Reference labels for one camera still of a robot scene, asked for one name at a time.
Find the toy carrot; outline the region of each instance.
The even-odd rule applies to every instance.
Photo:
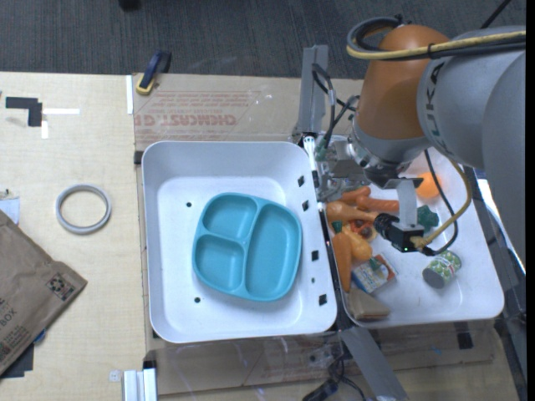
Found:
[[[334,236],[332,238],[333,251],[340,283],[344,291],[349,292],[351,288],[352,270],[351,240],[347,233],[342,231],[342,221],[333,221],[332,226],[334,229]]]
[[[362,211],[399,212],[398,200],[375,199],[369,196],[357,196],[355,203]]]
[[[341,200],[333,200],[326,205],[327,220],[329,222],[341,220],[343,223],[351,220],[373,221],[379,215],[375,211],[362,211],[356,206],[348,205]]]
[[[369,185],[362,185],[358,189],[345,191],[344,193],[342,193],[342,197],[340,198],[340,200],[348,205],[354,205],[356,199],[359,196],[369,196],[370,193],[371,189]]]

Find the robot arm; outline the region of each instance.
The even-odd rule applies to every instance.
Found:
[[[378,48],[365,42],[385,28],[390,31]],[[414,251],[410,239],[419,233],[411,211],[420,180],[399,174],[434,146],[452,162],[486,172],[502,223],[525,261],[525,47],[523,27],[476,30],[452,40],[398,18],[353,28],[349,54],[371,62],[351,138],[331,147],[335,160],[357,165],[345,165],[345,174],[324,172],[319,196],[332,200],[331,186],[343,189],[343,183],[325,180],[336,176],[396,188],[404,212],[398,221],[383,216],[376,227],[401,251]],[[337,167],[331,162],[331,169]]]

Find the white tape mark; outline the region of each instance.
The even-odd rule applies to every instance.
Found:
[[[45,119],[41,120],[41,138],[43,140],[48,138],[48,121]]]
[[[43,109],[43,114],[45,115],[61,115],[61,114],[70,114],[78,115],[80,114],[80,109]]]
[[[126,76],[126,112],[134,113],[134,87],[132,86],[132,76]]]

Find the orange toy vegetable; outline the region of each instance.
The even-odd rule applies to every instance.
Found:
[[[416,194],[419,197],[430,199],[439,195],[438,188],[436,187],[435,181],[433,180],[433,175],[430,172],[422,172],[418,175],[418,178],[424,179],[416,189]],[[441,178],[438,175],[436,176],[436,178],[438,179],[438,182],[442,187]]]
[[[346,223],[350,220],[365,220],[373,221],[379,215],[375,211],[362,211],[355,206],[348,205],[341,200],[333,200],[329,202],[326,207],[327,221],[333,222],[341,220]]]
[[[351,231],[347,226],[342,227],[351,240],[351,256],[358,261],[368,261],[374,254],[371,245],[361,235]]]
[[[333,251],[340,283],[344,291],[349,292],[352,269],[351,240],[346,233],[342,232],[342,221],[333,221],[332,226],[334,228]]]
[[[349,229],[361,235],[366,241],[370,242],[377,236],[377,230],[374,228],[372,221],[351,220]]]
[[[358,196],[356,198],[357,206],[363,211],[379,212],[399,212],[400,202],[398,200],[374,199],[369,196]]]
[[[348,205],[353,205],[358,197],[369,196],[370,193],[370,187],[368,185],[362,185],[358,189],[345,191],[344,193],[342,193],[342,197],[340,198],[340,200]]]

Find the brown paper bag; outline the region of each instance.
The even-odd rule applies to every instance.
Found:
[[[0,211],[0,375],[86,284]]]

